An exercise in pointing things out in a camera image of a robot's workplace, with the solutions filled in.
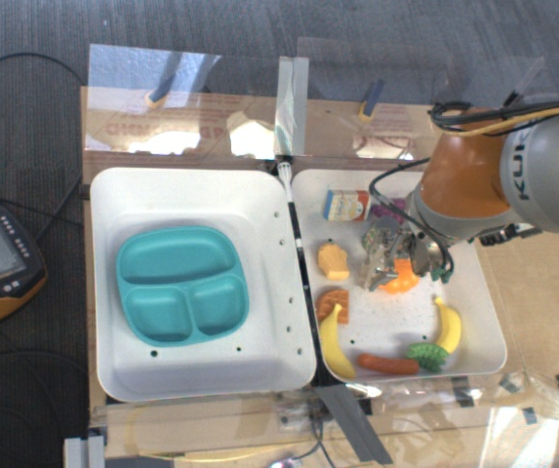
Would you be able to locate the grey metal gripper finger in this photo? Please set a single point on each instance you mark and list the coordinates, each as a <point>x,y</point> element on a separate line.
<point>420,259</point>
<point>376,277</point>

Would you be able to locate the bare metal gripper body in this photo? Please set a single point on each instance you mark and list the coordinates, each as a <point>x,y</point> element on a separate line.
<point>384,239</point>

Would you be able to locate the orange toy food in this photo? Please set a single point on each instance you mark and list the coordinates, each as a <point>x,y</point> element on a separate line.
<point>401,281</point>

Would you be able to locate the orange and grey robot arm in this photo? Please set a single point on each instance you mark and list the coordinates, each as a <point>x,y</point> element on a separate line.
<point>464,178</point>

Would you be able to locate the purple toy grapes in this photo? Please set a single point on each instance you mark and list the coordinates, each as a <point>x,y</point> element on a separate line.
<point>382,210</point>

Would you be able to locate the white plastic tray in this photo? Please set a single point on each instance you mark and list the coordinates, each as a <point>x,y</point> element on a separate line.
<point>386,320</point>
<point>186,378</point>

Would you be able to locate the small white and blue carton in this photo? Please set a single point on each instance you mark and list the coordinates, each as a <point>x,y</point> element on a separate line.
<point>346,206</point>

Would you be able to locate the brown toy waffle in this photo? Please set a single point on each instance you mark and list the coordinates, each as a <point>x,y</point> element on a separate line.
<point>330,300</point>

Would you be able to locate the yellow banana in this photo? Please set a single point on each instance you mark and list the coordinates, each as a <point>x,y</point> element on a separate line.
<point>451,327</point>
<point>333,349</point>

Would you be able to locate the red toy sausage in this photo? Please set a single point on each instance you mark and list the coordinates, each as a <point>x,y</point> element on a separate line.
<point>388,364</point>

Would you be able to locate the green toy broccoli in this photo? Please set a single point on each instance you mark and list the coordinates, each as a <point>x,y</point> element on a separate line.
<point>427,355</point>

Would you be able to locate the brown cardboard board, red print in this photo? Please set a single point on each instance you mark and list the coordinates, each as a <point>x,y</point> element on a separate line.
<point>528,285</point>

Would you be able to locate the teal divided plate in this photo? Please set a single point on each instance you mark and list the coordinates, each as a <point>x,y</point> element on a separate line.
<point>176,256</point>

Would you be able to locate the black cylinder on white bracket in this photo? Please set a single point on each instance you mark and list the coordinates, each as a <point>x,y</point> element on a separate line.
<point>503,235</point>

